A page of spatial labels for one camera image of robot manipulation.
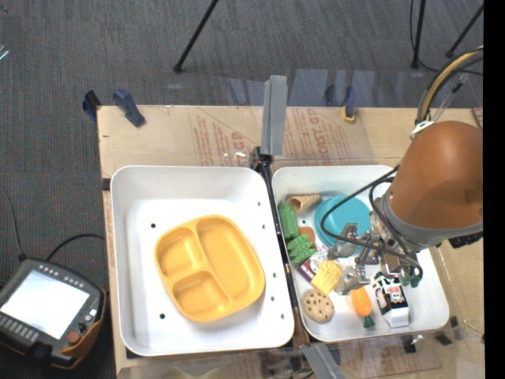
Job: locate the chocolate chip cookie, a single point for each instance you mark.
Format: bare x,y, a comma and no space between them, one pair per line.
318,306

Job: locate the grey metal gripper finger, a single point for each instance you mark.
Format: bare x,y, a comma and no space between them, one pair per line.
345,239
351,279

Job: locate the tan waffle cone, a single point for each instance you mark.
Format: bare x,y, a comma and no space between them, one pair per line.
305,202

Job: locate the teal bowl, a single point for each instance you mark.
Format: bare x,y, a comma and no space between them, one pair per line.
347,211

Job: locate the yellow toy fries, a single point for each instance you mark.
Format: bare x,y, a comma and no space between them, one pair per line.
326,276

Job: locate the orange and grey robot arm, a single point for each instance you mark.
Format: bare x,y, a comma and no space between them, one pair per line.
438,172

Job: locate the brown cardboard board red print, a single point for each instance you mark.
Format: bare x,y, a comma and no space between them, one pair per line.
165,140

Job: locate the yellow divided plate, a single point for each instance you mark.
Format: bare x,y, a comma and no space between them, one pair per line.
221,259

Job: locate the green toy cucumber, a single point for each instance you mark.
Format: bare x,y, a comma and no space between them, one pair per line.
288,220

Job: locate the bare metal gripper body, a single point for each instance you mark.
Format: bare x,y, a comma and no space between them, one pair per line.
380,247

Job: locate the white milk carton cow print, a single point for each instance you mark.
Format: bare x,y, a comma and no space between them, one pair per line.
394,304

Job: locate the white plastic tray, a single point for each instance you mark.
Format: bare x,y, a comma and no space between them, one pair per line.
197,188
418,314

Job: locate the orange carrot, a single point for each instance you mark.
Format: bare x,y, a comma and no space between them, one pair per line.
361,302

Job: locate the purple and white packet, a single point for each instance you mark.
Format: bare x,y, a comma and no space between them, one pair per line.
309,269

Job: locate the brown toy bread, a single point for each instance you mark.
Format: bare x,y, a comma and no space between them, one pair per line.
307,233

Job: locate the green toy leafy vegetable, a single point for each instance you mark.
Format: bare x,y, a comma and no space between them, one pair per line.
300,249

